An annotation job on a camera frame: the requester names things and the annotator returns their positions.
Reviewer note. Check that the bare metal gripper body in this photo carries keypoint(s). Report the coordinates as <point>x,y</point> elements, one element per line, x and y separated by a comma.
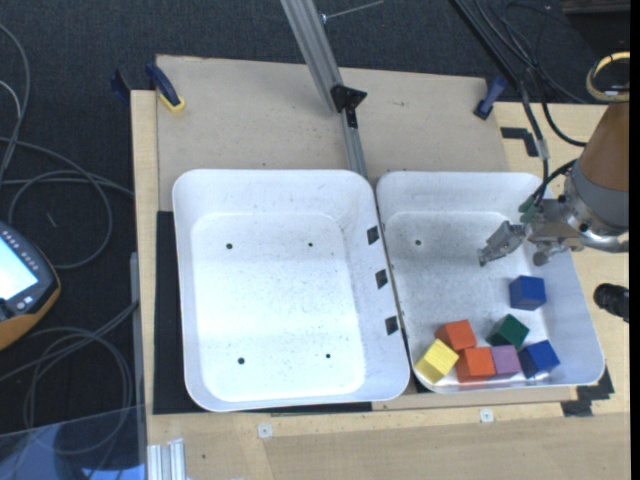
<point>552,225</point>

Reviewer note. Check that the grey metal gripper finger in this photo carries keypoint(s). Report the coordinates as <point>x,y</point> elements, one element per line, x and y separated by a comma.
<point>502,240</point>
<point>546,255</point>

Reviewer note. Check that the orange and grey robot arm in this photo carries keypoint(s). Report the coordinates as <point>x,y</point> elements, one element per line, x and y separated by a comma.
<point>607,153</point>

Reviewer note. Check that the blue cube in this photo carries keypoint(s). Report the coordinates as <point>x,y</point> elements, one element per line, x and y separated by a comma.
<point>539,359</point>
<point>527,292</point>

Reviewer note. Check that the white plastic tray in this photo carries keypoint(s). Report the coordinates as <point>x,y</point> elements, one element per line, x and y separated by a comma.
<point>450,283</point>
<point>275,308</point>

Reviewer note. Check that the green cube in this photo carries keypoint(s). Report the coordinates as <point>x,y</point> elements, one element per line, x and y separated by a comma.
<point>508,331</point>

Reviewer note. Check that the orange cube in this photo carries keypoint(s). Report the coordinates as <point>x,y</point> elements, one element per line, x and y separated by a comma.
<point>476,365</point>
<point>456,335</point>

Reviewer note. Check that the purple cube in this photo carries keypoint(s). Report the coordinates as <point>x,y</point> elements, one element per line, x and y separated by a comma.
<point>506,360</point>

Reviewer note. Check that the yellow cube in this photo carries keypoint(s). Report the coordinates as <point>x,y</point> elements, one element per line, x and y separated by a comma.
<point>436,361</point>

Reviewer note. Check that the brown cardboard board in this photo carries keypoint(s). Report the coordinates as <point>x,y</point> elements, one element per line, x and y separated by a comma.
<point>260,128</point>

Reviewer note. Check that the black cylinder on white bracket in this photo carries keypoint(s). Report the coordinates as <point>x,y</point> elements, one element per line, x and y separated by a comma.
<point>613,301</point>

